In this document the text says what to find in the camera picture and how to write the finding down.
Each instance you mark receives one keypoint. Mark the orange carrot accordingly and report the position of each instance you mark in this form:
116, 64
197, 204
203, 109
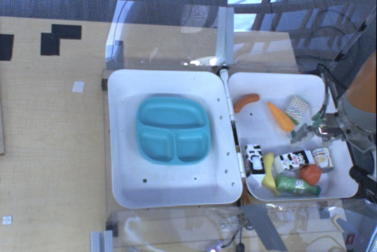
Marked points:
281, 117

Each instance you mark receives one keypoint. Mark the red-orange tomato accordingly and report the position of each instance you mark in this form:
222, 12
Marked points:
310, 174

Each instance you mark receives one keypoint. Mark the orange sausage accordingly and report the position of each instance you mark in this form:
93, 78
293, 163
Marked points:
244, 101

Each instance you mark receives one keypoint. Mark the small white and orange can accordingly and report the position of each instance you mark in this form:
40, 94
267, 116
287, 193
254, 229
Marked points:
322, 158

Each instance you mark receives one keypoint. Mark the yellow banana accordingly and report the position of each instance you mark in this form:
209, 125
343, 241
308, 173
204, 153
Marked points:
268, 171

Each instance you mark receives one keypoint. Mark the small cow-print carton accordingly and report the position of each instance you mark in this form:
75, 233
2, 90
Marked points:
254, 156

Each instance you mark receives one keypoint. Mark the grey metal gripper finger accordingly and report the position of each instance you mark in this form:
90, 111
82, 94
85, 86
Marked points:
310, 129
298, 136

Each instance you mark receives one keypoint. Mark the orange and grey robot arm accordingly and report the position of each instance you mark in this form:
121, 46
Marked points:
362, 89

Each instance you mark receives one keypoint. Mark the blue divided plate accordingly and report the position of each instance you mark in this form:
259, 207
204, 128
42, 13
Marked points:
173, 115

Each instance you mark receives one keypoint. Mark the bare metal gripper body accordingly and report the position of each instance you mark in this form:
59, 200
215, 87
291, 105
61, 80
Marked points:
329, 127

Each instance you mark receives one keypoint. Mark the white carton with coloured dots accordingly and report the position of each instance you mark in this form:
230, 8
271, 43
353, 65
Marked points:
298, 109

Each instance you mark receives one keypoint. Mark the green bottle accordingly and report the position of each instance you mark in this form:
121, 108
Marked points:
294, 185

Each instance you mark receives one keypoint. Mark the white plastic tray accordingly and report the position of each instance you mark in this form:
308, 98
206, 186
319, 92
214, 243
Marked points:
123, 139
262, 130

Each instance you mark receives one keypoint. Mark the long cow-print carton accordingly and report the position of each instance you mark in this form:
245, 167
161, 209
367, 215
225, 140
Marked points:
293, 160

